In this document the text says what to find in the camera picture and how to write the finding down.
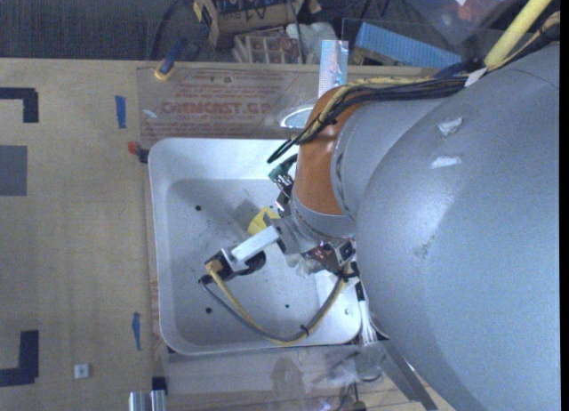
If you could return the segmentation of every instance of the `yellow pole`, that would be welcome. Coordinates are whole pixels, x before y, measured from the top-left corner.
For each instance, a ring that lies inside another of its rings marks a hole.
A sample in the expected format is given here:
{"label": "yellow pole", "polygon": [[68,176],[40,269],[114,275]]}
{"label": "yellow pole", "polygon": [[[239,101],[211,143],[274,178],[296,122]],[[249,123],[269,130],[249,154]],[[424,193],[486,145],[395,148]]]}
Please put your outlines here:
{"label": "yellow pole", "polygon": [[550,2],[551,0],[529,0],[492,50],[486,55],[484,59],[485,65],[492,67],[501,63]]}

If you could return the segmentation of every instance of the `gray square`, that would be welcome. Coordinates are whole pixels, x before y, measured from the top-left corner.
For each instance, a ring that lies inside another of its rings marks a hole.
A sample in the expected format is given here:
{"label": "gray square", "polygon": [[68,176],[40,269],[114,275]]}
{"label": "gray square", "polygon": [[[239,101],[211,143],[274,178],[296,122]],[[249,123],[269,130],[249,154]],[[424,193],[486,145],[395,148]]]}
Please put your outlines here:
{"label": "gray square", "polygon": [[28,147],[0,145],[0,196],[28,194]]}

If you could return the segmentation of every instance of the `small white block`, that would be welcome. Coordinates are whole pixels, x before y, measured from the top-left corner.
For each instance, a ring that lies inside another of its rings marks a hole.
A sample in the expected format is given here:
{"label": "small white block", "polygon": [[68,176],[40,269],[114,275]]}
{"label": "small white block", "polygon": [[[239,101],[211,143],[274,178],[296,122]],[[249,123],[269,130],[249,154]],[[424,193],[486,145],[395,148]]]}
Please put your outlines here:
{"label": "small white block", "polygon": [[89,364],[75,365],[75,379],[88,378],[91,375]]}

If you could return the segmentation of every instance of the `open cardboard box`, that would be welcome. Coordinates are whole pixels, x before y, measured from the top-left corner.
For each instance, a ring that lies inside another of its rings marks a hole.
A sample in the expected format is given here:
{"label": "open cardboard box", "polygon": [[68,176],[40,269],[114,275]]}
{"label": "open cardboard box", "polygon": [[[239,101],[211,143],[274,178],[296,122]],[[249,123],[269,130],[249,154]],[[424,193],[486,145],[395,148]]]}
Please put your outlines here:
{"label": "open cardboard box", "polygon": [[210,44],[213,47],[227,47],[232,45],[235,34],[294,22],[294,15],[299,12],[303,2],[304,0],[194,0],[194,11],[198,20],[209,28]]}

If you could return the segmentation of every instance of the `dark gray square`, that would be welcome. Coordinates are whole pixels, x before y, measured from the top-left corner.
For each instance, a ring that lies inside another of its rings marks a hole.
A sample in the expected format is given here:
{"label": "dark gray square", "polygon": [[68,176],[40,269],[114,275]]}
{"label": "dark gray square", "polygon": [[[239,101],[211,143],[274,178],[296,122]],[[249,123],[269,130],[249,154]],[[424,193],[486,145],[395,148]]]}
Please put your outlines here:
{"label": "dark gray square", "polygon": [[28,147],[0,145],[0,196],[28,194]]}

